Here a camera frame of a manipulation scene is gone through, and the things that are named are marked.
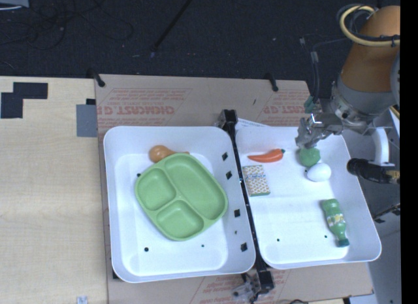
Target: white egg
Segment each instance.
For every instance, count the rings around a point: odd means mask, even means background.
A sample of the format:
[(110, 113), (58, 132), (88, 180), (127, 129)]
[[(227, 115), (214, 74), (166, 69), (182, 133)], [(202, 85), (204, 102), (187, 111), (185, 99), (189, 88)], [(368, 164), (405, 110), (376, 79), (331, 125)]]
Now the white egg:
[(319, 162), (308, 169), (306, 176), (314, 182), (325, 181), (331, 177), (331, 168), (326, 163)]

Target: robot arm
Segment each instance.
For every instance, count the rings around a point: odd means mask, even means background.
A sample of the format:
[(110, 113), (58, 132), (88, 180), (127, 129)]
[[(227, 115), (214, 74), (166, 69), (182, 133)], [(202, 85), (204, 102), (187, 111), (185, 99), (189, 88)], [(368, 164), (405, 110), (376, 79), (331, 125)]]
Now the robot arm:
[[(360, 33), (346, 27), (346, 18), (354, 12), (369, 13)], [(366, 5), (349, 6), (339, 23), (353, 46), (332, 85), (330, 99), (314, 99), (312, 103), (310, 98), (305, 103), (312, 108), (312, 113), (300, 120), (295, 141), (301, 148), (315, 147), (321, 139), (339, 135), (345, 129), (362, 135), (375, 133), (376, 128), (370, 128), (374, 119), (391, 106), (400, 106), (400, 7), (376, 10)], [(384, 143), (381, 138), (382, 134), (376, 132), (374, 140)], [(385, 154), (383, 157), (377, 154), (374, 165), (382, 163), (387, 163)]]

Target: green plate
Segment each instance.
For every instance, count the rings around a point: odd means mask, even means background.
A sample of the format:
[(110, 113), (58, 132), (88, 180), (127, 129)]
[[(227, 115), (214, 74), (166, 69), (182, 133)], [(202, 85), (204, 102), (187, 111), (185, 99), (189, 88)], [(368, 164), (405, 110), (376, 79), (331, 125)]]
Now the green plate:
[(194, 156), (176, 153), (143, 172), (135, 182), (140, 206), (166, 237), (184, 241), (218, 221), (227, 194)]

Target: tan cylinder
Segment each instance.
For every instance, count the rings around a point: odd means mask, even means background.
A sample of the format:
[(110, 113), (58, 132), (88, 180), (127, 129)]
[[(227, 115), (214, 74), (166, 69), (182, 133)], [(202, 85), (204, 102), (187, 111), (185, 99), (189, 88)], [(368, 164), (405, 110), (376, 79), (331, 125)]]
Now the tan cylinder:
[[(360, 30), (370, 37), (400, 35), (400, 7), (388, 6), (373, 13)], [(342, 82), (360, 92), (390, 92), (391, 68), (399, 51), (395, 47), (353, 43), (341, 71)]]

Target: bottle cap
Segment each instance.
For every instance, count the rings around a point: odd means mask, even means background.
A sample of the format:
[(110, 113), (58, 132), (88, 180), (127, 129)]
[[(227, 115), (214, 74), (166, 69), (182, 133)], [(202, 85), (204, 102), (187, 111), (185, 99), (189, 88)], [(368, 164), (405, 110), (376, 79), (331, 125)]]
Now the bottle cap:
[(348, 241), (347, 238), (338, 240), (338, 247), (345, 247), (348, 245), (350, 245), (350, 242)]

